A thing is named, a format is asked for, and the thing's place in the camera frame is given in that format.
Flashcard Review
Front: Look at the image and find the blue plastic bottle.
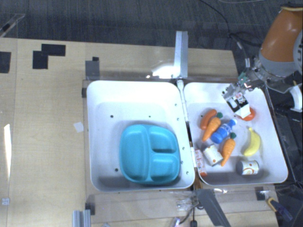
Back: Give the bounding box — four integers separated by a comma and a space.
210, 118, 238, 144

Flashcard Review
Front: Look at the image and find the blue divided plate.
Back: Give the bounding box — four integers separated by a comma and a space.
119, 124, 182, 185

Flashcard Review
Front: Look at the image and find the yellow banana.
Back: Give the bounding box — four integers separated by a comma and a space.
243, 127, 261, 157

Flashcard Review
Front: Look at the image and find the white can with orange print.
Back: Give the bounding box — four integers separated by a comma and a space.
235, 159, 259, 176

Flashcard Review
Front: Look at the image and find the white carton with black print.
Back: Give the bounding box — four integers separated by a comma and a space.
226, 93, 252, 119

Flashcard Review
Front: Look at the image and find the white plastic tray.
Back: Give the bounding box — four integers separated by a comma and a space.
183, 82, 289, 187
86, 80, 196, 193

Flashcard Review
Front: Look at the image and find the orange sausage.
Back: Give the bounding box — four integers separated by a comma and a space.
200, 109, 218, 131

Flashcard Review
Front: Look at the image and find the orange carrot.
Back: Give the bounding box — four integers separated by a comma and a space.
220, 132, 238, 167
202, 112, 224, 142

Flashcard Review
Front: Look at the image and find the orange and white packet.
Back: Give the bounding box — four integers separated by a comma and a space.
194, 148, 208, 177

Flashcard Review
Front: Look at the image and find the white carton with orange print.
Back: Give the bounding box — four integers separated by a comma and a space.
203, 143, 224, 167

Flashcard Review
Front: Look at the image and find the orange round fruit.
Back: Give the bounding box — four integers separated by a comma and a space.
239, 107, 257, 122

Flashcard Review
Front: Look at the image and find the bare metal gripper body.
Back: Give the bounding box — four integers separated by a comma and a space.
234, 68, 266, 92

